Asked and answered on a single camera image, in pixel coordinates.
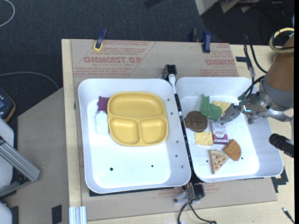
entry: toy waffle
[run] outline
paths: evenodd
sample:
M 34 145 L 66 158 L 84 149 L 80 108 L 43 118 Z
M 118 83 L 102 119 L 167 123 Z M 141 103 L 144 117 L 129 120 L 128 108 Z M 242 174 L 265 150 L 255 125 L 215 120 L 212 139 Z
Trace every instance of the toy waffle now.
M 238 161 L 241 157 L 240 145 L 235 140 L 229 141 L 228 145 L 224 149 L 224 152 L 226 152 L 235 161 Z

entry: wooden table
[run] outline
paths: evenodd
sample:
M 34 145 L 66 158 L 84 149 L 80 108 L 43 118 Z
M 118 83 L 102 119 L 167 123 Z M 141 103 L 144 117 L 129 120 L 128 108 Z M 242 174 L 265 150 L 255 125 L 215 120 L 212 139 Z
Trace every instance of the wooden table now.
M 242 45 L 231 45 L 233 56 L 244 56 Z M 268 46 L 254 46 L 257 60 L 264 69 L 269 69 L 274 53 Z M 74 111 L 74 86 L 72 75 L 72 54 L 71 41 L 62 40 L 63 56 L 63 74 L 64 74 L 64 102 L 65 102 L 65 125 L 66 125 L 66 145 L 67 145 L 67 163 L 68 163 L 68 182 L 69 182 L 69 205 L 70 207 L 82 206 L 82 197 L 80 190 L 78 145 L 76 130 L 76 115 Z M 249 71 L 245 63 L 236 62 L 239 76 L 249 77 Z M 261 71 L 256 69 L 256 77 L 262 75 Z M 293 115 L 293 110 L 286 114 Z M 291 137 L 291 125 L 281 123 L 274 119 L 269 119 L 274 133 L 278 133 L 287 138 Z M 290 214 L 295 217 L 295 197 L 294 197 L 294 159 L 281 152 L 285 170 L 289 179 L 287 185 L 279 186 L 277 193 L 278 201 L 270 203 L 246 204 L 239 206 L 229 206 L 221 208 L 210 208 L 198 211 L 198 215 L 204 219 L 216 220 L 218 224 L 231 223 L 255 223 L 255 224 L 281 224 L 291 223 L 282 211 L 285 207 Z M 91 224 L 175 224 L 177 223 L 177 212 L 153 214 L 136 217 L 124 217 L 117 219 L 107 219 L 88 222 Z M 184 211 L 181 215 L 181 221 L 188 224 L 203 223 L 198 220 L 192 211 Z

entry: white cable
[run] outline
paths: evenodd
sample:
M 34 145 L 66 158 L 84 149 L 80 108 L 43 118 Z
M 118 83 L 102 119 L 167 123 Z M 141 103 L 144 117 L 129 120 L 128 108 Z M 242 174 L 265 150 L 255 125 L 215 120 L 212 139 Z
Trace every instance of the white cable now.
M 17 72 L 11 72 L 11 73 L 5 73 L 5 74 L 0 74 L 0 77 L 5 77 L 5 76 L 12 76 L 12 75 L 19 75 L 19 74 L 30 74 L 30 75 L 37 75 L 37 76 L 42 76 L 45 77 L 46 79 L 50 80 L 57 88 L 57 90 L 59 90 L 59 86 L 56 84 L 56 82 L 54 80 L 52 80 L 50 77 L 41 74 L 41 73 L 37 73 L 37 72 L 31 72 L 31 71 L 17 71 Z
M 11 1 L 8 1 L 8 0 L 3 0 L 3 1 L 8 2 L 13 7 L 14 11 L 13 11 L 12 16 L 6 22 L 0 24 L 0 27 L 3 27 L 5 24 L 8 24 L 12 20 L 12 18 L 14 17 L 14 13 L 15 13 L 15 8 L 14 8 L 13 3 Z

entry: blue clamp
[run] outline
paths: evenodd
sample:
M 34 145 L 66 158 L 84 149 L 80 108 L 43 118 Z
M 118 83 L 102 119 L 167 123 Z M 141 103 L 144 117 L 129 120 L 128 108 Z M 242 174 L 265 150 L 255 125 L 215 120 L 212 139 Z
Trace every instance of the blue clamp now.
M 204 53 L 210 53 L 210 42 L 211 42 L 211 33 L 209 30 L 205 30 L 202 33 L 202 51 Z
M 102 28 L 100 31 L 100 35 L 98 40 L 94 43 L 93 45 L 93 50 L 95 52 L 100 52 L 103 48 L 103 39 L 106 38 L 106 34 L 107 34 L 107 29 L 106 28 Z

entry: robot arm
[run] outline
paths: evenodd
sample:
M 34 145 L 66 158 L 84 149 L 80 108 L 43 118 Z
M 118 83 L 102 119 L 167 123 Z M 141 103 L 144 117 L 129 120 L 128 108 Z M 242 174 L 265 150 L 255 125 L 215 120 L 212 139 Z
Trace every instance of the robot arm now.
M 281 48 L 275 47 L 275 38 L 285 32 L 292 33 L 288 41 Z M 290 122 L 291 140 L 273 134 L 269 142 L 285 154 L 294 157 L 294 117 L 284 114 L 286 110 L 294 108 L 294 29 L 284 28 L 274 33 L 270 47 L 277 54 L 266 75 L 259 80 L 259 91 L 248 95 L 239 105 L 231 104 L 225 115 L 220 118 L 220 122 L 231 121 L 241 112 L 247 115 L 249 124 L 256 122 L 260 117 L 272 117 L 282 122 Z

